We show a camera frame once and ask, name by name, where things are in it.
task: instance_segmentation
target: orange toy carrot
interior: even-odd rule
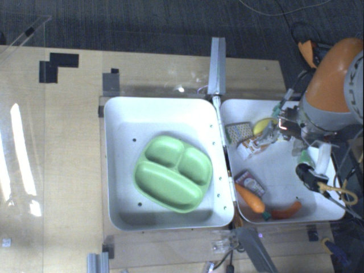
[[[266,212],[266,206],[263,201],[255,194],[250,192],[248,189],[240,186],[239,184],[235,183],[235,189],[240,194],[240,196],[244,199],[246,204],[253,210],[255,213],[262,213],[263,218],[268,220],[271,215]]]
[[[301,208],[301,202],[295,201],[289,208],[283,210],[272,210],[272,218],[275,220],[285,220],[286,218],[292,217]]]

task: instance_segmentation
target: black bracket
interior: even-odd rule
[[[58,83],[58,67],[78,68],[78,54],[52,52],[49,61],[39,61],[39,82]]]

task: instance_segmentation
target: white cable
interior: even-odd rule
[[[262,14],[262,15],[265,15],[265,16],[281,16],[281,15],[286,15],[286,14],[290,14],[290,13],[293,13],[293,12],[296,12],[296,11],[300,11],[302,9],[307,9],[307,8],[311,8],[311,7],[317,7],[317,6],[321,6],[321,5],[324,5],[326,3],[329,3],[330,1],[332,0],[327,0],[325,2],[322,2],[322,3],[318,3],[318,4],[314,4],[314,5],[308,5],[308,6],[304,6],[304,7],[300,7],[300,8],[297,8],[297,9],[294,9],[294,10],[291,10],[291,11],[287,11],[287,12],[282,12],[282,13],[277,13],[277,14],[269,14],[269,13],[264,13],[264,12],[261,12],[261,11],[258,11],[252,7],[250,7],[249,5],[245,4],[242,0],[239,0],[239,2],[241,4],[243,4],[245,7],[249,8],[250,10],[258,13],[258,14]]]

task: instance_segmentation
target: green divided tray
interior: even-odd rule
[[[133,174],[137,190],[178,213],[196,209],[209,188],[212,163],[182,140],[161,135],[148,143]]]

